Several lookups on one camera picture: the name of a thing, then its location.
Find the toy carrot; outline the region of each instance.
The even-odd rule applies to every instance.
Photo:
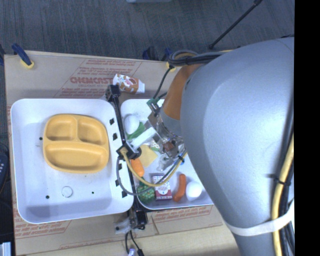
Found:
[[[139,177],[142,177],[145,174],[145,169],[139,157],[136,159],[131,159],[130,162],[131,162],[132,169],[135,171],[135,173],[138,174]]]

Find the white tray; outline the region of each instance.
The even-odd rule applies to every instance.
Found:
[[[56,114],[91,116],[105,125],[110,156],[103,170],[90,174],[69,173],[55,170],[46,163],[40,138],[44,136],[46,122]],[[122,142],[114,108],[107,101],[21,99],[12,105],[11,127],[17,209],[25,221],[40,224],[110,215],[123,213],[132,206],[133,196],[123,197],[122,189],[116,186],[116,150]],[[121,172],[121,181],[132,191],[127,171]],[[64,187],[72,189],[72,196],[62,195]]]
[[[122,103],[120,111],[122,120],[127,115],[135,115],[140,122],[145,123],[148,120],[148,116],[151,114],[151,109],[147,105],[148,99],[129,99],[126,100],[124,103]],[[163,103],[163,100],[160,100],[158,102],[158,105],[161,106]],[[143,178],[151,182],[151,175],[159,174],[164,175],[170,167],[168,167],[166,170],[159,172],[157,171],[158,167],[158,161],[159,159],[156,159],[150,166],[144,169],[145,173]],[[156,210],[163,210],[163,209],[174,209],[174,208],[185,208],[185,207],[195,207],[195,206],[205,206],[205,205],[213,205],[214,203],[210,199],[208,193],[206,192],[205,188],[203,187],[194,167],[191,164],[191,161],[186,156],[184,163],[179,166],[177,171],[174,173],[174,175],[170,178],[169,184],[172,191],[172,195],[175,194],[175,192],[178,190],[179,186],[179,174],[185,174],[186,175],[186,181],[187,184],[191,181],[196,181],[202,186],[202,193],[200,197],[193,201],[189,201],[186,196],[184,196],[179,202],[175,202],[173,200],[163,200],[163,201],[152,201],[151,203],[145,204],[140,201],[140,203],[147,209],[156,211]]]

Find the gray carpet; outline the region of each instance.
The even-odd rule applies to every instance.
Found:
[[[153,46],[198,53],[213,43],[252,5],[253,0],[0,0],[0,44],[7,54],[18,43],[25,50],[142,59]],[[294,34],[295,1],[264,0],[214,50]],[[4,69],[0,67],[0,142],[8,144]],[[2,201],[11,203],[7,182]],[[11,213],[0,204],[0,234],[12,232]],[[11,240],[12,235],[0,236]]]

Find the orange part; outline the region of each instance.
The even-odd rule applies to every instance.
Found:
[[[162,104],[164,113],[175,120],[180,120],[180,109],[182,92],[189,76],[195,71],[200,64],[183,66],[175,75],[165,100]]]
[[[172,197],[173,201],[179,202],[181,198],[186,193],[186,187],[187,187],[187,177],[183,173],[179,175],[179,187],[178,191],[175,193],[175,195]]]
[[[131,166],[132,169],[135,171],[136,174],[139,175],[139,177],[142,177],[145,174],[145,169],[140,161],[139,158],[131,159]]]

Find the circular mark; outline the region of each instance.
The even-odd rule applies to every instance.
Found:
[[[73,191],[72,188],[69,187],[69,186],[64,186],[64,187],[62,188],[62,191],[61,191],[62,195],[63,195],[65,198],[71,197],[72,194],[73,194],[73,192],[74,192],[74,191]]]

